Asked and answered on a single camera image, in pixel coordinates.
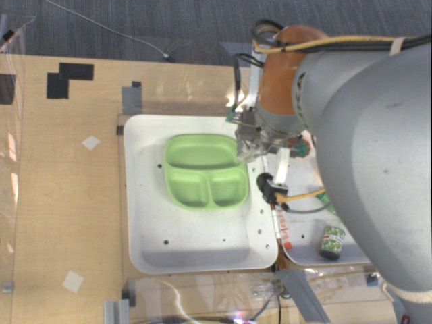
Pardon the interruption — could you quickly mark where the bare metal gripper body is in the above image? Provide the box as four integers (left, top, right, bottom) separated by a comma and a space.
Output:
234, 107, 292, 155

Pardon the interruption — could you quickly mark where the green divided plate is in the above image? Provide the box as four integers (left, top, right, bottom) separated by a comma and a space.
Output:
163, 133, 251, 211

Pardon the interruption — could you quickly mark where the white tube with red print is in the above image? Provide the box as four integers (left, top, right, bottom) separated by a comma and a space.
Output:
271, 205, 293, 250

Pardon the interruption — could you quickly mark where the white plastic tray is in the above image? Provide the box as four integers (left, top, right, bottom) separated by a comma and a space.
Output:
262, 129, 373, 267
123, 114, 279, 275

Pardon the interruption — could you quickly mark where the green and white can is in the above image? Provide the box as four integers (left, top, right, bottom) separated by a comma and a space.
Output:
318, 225, 346, 261

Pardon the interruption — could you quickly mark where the black cylinder on white bracket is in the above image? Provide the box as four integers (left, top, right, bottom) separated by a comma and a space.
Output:
256, 146, 292, 205

